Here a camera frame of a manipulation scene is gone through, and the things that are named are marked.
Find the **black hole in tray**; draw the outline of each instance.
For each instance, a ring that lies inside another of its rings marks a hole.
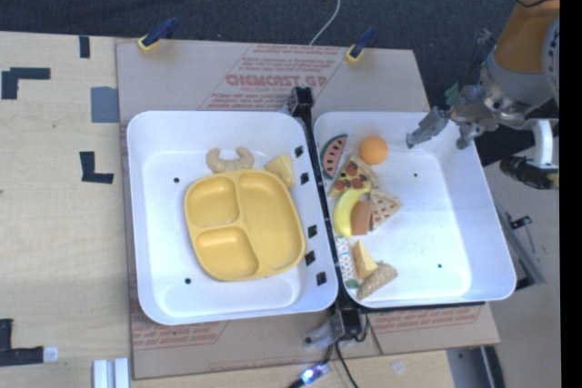
[[[324,284],[327,281],[327,277],[326,277],[326,273],[325,272],[320,272],[319,274],[317,274],[317,286],[319,286],[320,284]]]
[[[310,265],[316,259],[315,251],[310,251],[306,254],[306,265]]]

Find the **black tape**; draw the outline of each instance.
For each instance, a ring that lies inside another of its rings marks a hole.
[[[536,282],[534,282],[533,280],[531,280],[529,277],[524,277],[524,278],[520,278],[519,280],[517,280],[516,283],[516,291],[519,290],[523,290],[524,288],[527,288],[528,286],[531,286],[532,284],[535,284]]]
[[[306,254],[306,265],[310,265],[312,264],[316,259],[316,252],[315,251],[309,251]]]
[[[317,286],[321,286],[322,284],[327,282],[326,273],[319,272],[319,274],[316,275],[316,280],[317,280]]]
[[[89,36],[86,35],[79,36],[79,57],[81,58],[91,57],[91,45],[89,44]]]
[[[18,97],[18,79],[10,75],[10,72],[2,72],[2,98],[14,100]]]
[[[81,157],[81,168],[83,169],[83,176],[81,177],[81,181],[105,184],[111,184],[113,182],[114,174],[95,173],[94,152],[80,152],[79,156]]]
[[[10,68],[2,72],[2,99],[15,100],[18,97],[19,79],[50,79],[50,68]]]
[[[51,79],[50,68],[10,68],[10,74],[18,79]]]
[[[12,319],[0,319],[0,367],[43,363],[45,348],[14,348],[11,343]]]

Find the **black cable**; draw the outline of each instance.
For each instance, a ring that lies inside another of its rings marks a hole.
[[[481,64],[485,61],[489,53],[493,50],[496,43],[496,38],[486,29],[480,29],[473,36],[473,48],[471,50],[471,61],[465,75],[465,79],[459,85],[463,88],[465,85],[476,85],[479,81],[479,73],[475,76],[473,81],[473,74]]]
[[[344,366],[344,370],[346,371],[346,375],[349,378],[349,381],[352,383],[352,385],[354,386],[354,388],[357,388],[357,383],[354,380],[354,377],[352,377],[351,372],[349,372],[349,369],[347,368],[347,365],[346,365],[346,361],[344,361],[344,357],[342,356],[342,353],[339,350],[339,341],[336,341],[336,353],[337,353],[337,357],[339,357],[339,361]]]
[[[323,360],[318,364],[318,366],[326,365],[329,360],[331,359],[331,355],[334,352],[334,345],[330,344],[326,349],[326,355],[324,356]],[[289,385],[289,388],[300,388],[301,386],[305,386],[306,383],[303,381],[302,378],[298,378],[293,383]]]
[[[362,343],[366,339],[367,333],[368,333],[369,330],[370,330],[370,319],[366,315],[366,324],[364,325],[364,331],[362,332],[362,335],[361,336],[354,336],[354,339],[358,343]]]

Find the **wooden table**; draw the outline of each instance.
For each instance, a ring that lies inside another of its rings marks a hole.
[[[0,70],[49,67],[50,81],[20,79],[0,100],[0,319],[12,346],[54,346],[51,363],[0,367],[0,385],[91,386],[91,364],[131,357],[118,123],[92,124],[90,89],[116,88],[115,39],[0,33]],[[83,183],[79,153],[111,184]],[[391,363],[405,370],[398,374]],[[349,386],[332,362],[317,386]],[[453,387],[444,351],[352,359],[366,388]],[[288,386],[300,365],[132,381],[134,387]]]

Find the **yellow plastic plate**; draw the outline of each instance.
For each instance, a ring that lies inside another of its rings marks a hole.
[[[184,206],[198,261],[218,280],[280,274],[305,253],[293,199],[268,171],[237,170],[201,178],[188,187]]]

